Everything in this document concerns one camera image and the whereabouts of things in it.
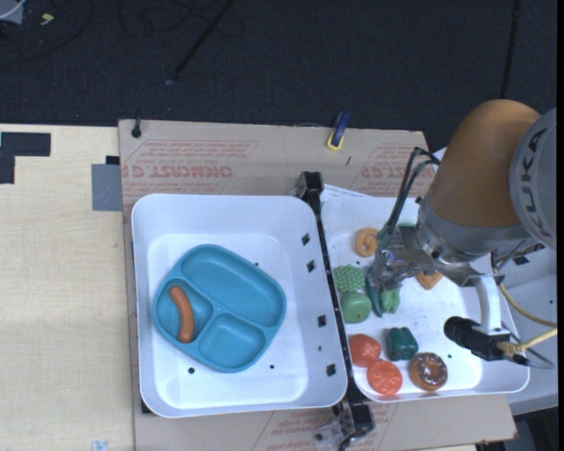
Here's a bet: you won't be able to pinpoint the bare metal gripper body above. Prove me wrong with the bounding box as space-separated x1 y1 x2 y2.
374 225 453 287

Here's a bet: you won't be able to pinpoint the light green lettuce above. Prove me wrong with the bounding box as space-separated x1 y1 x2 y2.
380 287 402 315

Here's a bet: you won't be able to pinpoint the dark green chilli pepper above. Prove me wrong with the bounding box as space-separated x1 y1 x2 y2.
365 277 384 319

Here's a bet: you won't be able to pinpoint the green dotted grapes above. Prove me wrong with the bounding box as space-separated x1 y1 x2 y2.
332 264 366 294

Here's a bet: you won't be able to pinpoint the orange flat biscuit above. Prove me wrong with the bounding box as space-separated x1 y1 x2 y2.
415 270 446 291

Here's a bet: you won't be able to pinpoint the green apple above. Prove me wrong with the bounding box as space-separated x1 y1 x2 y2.
339 291 373 325

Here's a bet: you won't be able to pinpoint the thin black rod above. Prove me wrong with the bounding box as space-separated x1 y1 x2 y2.
308 189 366 409

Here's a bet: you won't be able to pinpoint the dark green bell pepper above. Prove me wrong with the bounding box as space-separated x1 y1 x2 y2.
384 326 420 363

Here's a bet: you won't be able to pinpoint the white plastic tray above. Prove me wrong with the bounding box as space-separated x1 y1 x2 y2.
319 183 531 403
131 193 349 419

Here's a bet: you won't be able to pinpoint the red tomato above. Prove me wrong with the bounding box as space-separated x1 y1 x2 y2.
348 334 383 368

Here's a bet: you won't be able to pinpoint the brown doughnut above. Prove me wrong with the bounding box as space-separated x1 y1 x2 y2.
408 351 449 392

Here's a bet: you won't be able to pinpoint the orange fruit slice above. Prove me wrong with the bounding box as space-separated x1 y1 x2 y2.
367 359 404 397

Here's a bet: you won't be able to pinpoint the blue divided plate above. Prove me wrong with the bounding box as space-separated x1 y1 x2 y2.
151 243 289 374

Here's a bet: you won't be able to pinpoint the brown cardboard board red print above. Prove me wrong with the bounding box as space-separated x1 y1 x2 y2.
117 118 519 451

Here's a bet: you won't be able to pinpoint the orange sausage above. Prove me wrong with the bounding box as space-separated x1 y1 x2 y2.
168 285 196 344

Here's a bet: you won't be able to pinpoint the orange ring biscuit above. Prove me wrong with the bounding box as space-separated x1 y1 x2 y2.
355 227 382 258

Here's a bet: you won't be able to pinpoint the black cylinder on white bracket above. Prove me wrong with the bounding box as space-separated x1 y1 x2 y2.
435 260 513 362

